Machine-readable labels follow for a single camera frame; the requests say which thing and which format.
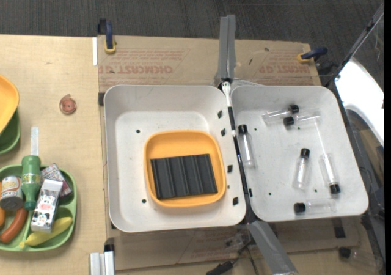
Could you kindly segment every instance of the orange tray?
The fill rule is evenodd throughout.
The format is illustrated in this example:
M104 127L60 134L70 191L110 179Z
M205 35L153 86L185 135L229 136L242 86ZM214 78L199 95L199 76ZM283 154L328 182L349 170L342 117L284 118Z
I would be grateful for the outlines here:
M151 159L209 154L217 192L198 196L159 200L156 196ZM164 131L148 138L144 147L144 171L152 199L164 207L195 207L218 201L225 193L225 174L221 152L216 140L203 131Z
M10 122L19 105L18 89L0 75L0 135Z

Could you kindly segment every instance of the blue clamp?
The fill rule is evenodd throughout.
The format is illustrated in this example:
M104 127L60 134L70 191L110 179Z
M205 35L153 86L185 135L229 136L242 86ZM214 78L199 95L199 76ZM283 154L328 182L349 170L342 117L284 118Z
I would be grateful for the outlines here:
M105 18L99 20L98 34L106 35L104 40L104 51L107 54L115 53L115 41L112 36L112 24L111 21L106 21Z
M308 53L299 54L298 60L300 63L309 62L311 58L314 61L318 60L321 56L325 55L328 52L326 47L315 48L314 50L309 51Z

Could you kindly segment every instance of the carrot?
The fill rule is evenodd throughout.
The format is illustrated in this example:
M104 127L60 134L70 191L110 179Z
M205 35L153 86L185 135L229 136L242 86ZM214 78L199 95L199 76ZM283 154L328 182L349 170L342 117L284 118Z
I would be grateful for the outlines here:
M5 221L5 209L0 207L0 227L4 224L4 221Z
M0 236L0 239L3 243L9 243L14 237L20 232L24 223L27 220L27 214L29 212L21 207L16 211L16 215L9 227L5 230L4 233Z

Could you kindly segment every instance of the tin can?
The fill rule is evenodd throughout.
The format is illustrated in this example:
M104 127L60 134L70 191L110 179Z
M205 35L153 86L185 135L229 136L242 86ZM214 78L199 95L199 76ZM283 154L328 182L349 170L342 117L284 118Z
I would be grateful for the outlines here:
M1 182L0 207L5 211L15 211L23 206L21 180L17 176L8 176Z

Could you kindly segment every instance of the white plastic tray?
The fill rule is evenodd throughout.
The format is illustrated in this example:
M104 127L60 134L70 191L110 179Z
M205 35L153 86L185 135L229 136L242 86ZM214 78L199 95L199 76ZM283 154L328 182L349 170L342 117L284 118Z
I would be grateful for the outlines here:
M246 205L239 165L220 90L211 86L119 85L106 92L104 113L109 214L118 229L147 232L232 226L243 219ZM191 208L164 208L154 203L145 181L144 144L151 135L170 130L206 131L217 140L227 180L219 201ZM228 165L233 166L230 173Z
M236 126L246 124L252 136L257 170L246 172L254 213L268 222L360 215L368 207L368 196L351 148L337 100L323 87L239 86L232 90ZM321 122L286 129L268 126L261 115L270 108L297 104L318 109ZM305 191L292 187L294 168L301 148L311 150L309 185ZM331 198L324 184L318 158L324 153L334 159L341 193L335 198L337 211L296 215L293 204L310 199Z

